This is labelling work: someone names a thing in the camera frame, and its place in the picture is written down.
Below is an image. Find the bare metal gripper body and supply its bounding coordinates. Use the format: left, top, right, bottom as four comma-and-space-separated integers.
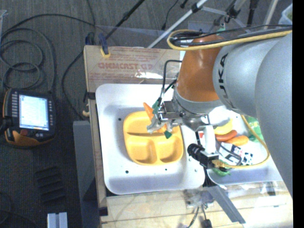
157, 100, 211, 131

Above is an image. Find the orange carrot with green top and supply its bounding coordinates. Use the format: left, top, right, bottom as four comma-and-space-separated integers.
142, 102, 173, 139

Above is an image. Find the yellow divided plate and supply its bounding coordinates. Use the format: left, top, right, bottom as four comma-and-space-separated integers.
123, 110, 185, 166

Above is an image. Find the white plastic tray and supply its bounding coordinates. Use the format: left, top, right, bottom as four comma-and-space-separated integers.
95, 83, 206, 196
203, 105, 285, 186

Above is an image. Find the yellow banana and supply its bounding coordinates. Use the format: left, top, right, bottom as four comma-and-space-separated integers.
213, 119, 234, 135

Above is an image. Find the red sausage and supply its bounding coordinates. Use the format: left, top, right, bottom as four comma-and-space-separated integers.
215, 130, 238, 142

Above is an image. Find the green pea pod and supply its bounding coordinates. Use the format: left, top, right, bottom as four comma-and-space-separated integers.
211, 166, 231, 177

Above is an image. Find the black and white carton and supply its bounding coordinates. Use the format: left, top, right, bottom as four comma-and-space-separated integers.
218, 142, 254, 166

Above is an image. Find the green leafy toy vegetable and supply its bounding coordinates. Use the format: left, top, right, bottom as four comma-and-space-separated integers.
244, 116, 265, 143

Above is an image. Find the black cylinder on white bracket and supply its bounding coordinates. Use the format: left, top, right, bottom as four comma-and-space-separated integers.
187, 124, 220, 170

